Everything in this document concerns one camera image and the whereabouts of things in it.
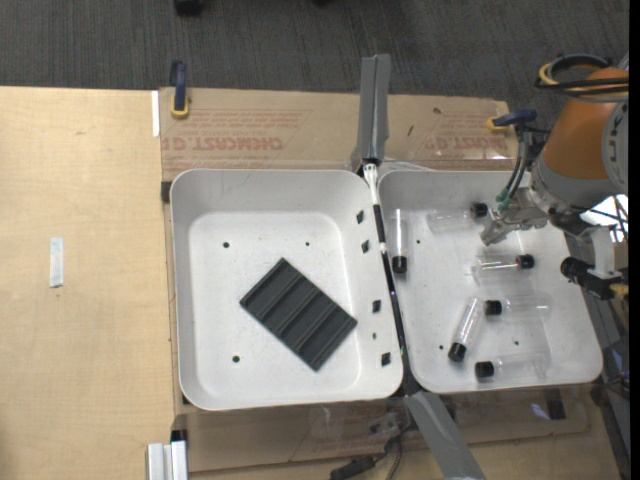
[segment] cable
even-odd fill
[[[528,132],[542,133],[544,135],[549,135],[551,133],[551,130],[545,130],[545,129],[542,129],[542,128],[534,128],[533,126],[529,126],[529,125],[526,125],[526,124],[523,127]]]
[[[378,457],[362,457],[359,459],[354,459],[350,463],[334,469],[331,471],[330,480],[346,480],[347,478],[351,478],[353,476],[359,475],[369,469],[373,469],[378,462],[384,459],[389,452],[393,448],[393,446],[397,443],[398,445],[398,457],[394,460],[389,473],[387,473],[387,480],[391,480],[393,475],[395,475],[396,470],[400,464],[400,459],[402,458],[402,436],[408,431],[415,429],[415,424],[409,424],[400,430],[400,433],[391,437],[384,445],[384,451]]]
[[[540,67],[534,86],[537,89],[559,92],[565,96],[590,103],[626,101],[629,97],[629,79],[625,77],[576,80],[562,83],[555,79],[557,73],[570,69],[584,68],[594,71],[610,66],[610,61],[595,55],[573,54],[561,56]]]
[[[509,181],[504,187],[505,196],[507,195],[507,193],[509,193],[509,190],[511,189],[511,185],[513,185],[513,181],[516,179],[518,171],[520,171],[520,165],[522,165],[522,156],[518,155],[518,158],[516,158],[516,165],[513,166],[513,172],[511,173],[511,178],[509,178]]]
[[[398,443],[398,449],[396,451],[396,456],[393,459],[393,464],[391,464],[391,468],[389,469],[389,472],[387,473],[387,476],[384,477],[385,480],[392,480],[393,477],[395,476],[396,472],[398,471],[398,466],[400,466],[400,461],[402,460],[402,435],[398,436],[398,440],[396,441]]]
[[[627,221],[625,221],[622,218],[622,212],[620,211],[620,204],[619,204],[618,200],[614,198],[614,202],[616,203],[616,213],[618,214],[618,221],[620,222],[620,228],[622,230],[622,236],[624,236],[625,241],[628,242],[629,241],[629,234],[627,233],[627,230],[624,227],[624,222],[627,222]]]
[[[509,194],[507,195],[508,199],[513,199],[513,196],[516,195],[516,191],[518,190],[518,187],[520,186],[520,183],[522,182],[522,178],[524,177],[524,171],[525,171],[525,168],[527,166],[527,157],[528,156],[529,156],[529,145],[525,144],[524,145],[524,152],[522,153],[522,163],[520,165],[520,169],[518,171],[518,175],[517,175],[516,181],[513,184],[513,186],[511,187],[511,190],[509,191]]]
[[[613,215],[612,213],[602,212],[600,210],[594,210],[593,208],[589,210],[591,213],[597,213],[598,215],[602,215],[604,217],[609,217],[610,219],[617,220],[620,223],[628,224],[628,221],[624,218],[621,218],[620,215]]]
[[[618,196],[613,196],[613,202],[616,205],[616,208],[619,208],[620,211],[622,212],[622,215],[625,216],[625,218],[629,218],[629,214],[627,213],[627,210],[624,209],[624,206],[622,205],[622,203],[620,202],[620,200],[618,199]]]

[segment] black rubber mat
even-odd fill
[[[357,324],[284,258],[240,305],[316,371]]]

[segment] small label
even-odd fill
[[[49,241],[49,288],[62,286],[64,282],[64,239],[55,237]]]

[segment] vial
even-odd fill
[[[476,378],[480,382],[537,378],[543,380],[551,363],[548,350],[527,354],[507,355],[492,361],[479,361],[475,364]]]
[[[427,210],[427,225],[432,233],[461,231],[472,228],[474,221],[488,212],[484,203],[472,203],[467,209],[432,208]]]
[[[545,318],[551,313],[551,297],[546,293],[508,295],[484,302],[485,315],[505,320]]]
[[[534,266],[535,260],[531,254],[478,256],[475,265],[471,267],[471,272],[476,281],[482,281],[519,274]]]
[[[389,218],[391,268],[396,274],[407,271],[407,255],[409,250],[409,212],[396,209]]]
[[[478,298],[471,299],[451,340],[447,354],[449,359],[456,363],[462,362],[485,320],[484,302]]]

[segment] gray carpet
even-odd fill
[[[152,89],[172,59],[201,87],[356,92],[360,59],[390,53],[391,91],[533,106],[558,53],[629,49],[630,0],[0,0],[0,85]]]

